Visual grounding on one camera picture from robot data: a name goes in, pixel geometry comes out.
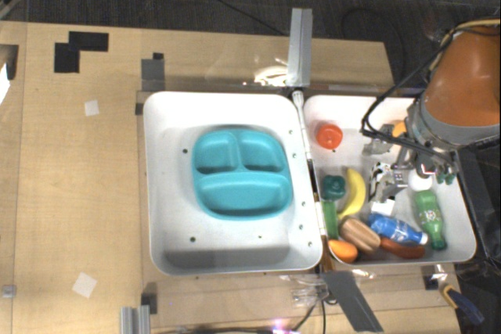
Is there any blue plastic bottle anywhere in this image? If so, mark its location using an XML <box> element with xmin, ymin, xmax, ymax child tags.
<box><xmin>366</xmin><ymin>212</ymin><xmax>430</xmax><ymax>246</ymax></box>

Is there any teal divided plate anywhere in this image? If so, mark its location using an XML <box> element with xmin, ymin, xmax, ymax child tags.
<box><xmin>190</xmin><ymin>128</ymin><xmax>295</xmax><ymax>221</ymax></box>

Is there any black and white carton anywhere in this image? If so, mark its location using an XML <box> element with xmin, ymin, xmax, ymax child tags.
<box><xmin>369</xmin><ymin>161</ymin><xmax>393</xmax><ymax>203</ymax></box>

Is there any red round toy fruit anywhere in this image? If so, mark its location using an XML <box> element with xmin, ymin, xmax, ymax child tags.
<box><xmin>315</xmin><ymin>122</ymin><xmax>344</xmax><ymax>150</ymax></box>

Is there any green broccoli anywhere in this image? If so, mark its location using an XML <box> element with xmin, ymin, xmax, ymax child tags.
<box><xmin>321</xmin><ymin>174</ymin><xmax>348</xmax><ymax>240</ymax></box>

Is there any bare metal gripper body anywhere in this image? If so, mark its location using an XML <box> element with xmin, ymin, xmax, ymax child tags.
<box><xmin>397</xmin><ymin>136</ymin><xmax>457</xmax><ymax>174</ymax></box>

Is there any orange toy fruit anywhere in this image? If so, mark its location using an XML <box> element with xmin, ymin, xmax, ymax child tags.
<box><xmin>327</xmin><ymin>239</ymin><xmax>359</xmax><ymax>264</ymax></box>

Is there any yellow banana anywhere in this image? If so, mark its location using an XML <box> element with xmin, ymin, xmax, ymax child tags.
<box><xmin>337</xmin><ymin>167</ymin><xmax>367</xmax><ymax>222</ymax></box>

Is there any white plastic tray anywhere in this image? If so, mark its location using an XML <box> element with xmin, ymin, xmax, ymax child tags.
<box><xmin>303</xmin><ymin>94</ymin><xmax>478</xmax><ymax>268</ymax></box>
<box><xmin>142</xmin><ymin>91</ymin><xmax>324</xmax><ymax>277</ymax></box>

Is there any green plastic bottle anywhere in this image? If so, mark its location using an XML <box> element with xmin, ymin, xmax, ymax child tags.
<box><xmin>413</xmin><ymin>189</ymin><xmax>449</xmax><ymax>251</ymax></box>

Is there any red sausage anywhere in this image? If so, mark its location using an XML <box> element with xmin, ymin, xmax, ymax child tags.
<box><xmin>379</xmin><ymin>236</ymin><xmax>427</xmax><ymax>260</ymax></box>

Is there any brown bread bun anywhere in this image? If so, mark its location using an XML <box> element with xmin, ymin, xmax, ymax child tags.
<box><xmin>339</xmin><ymin>217</ymin><xmax>382</xmax><ymax>256</ymax></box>

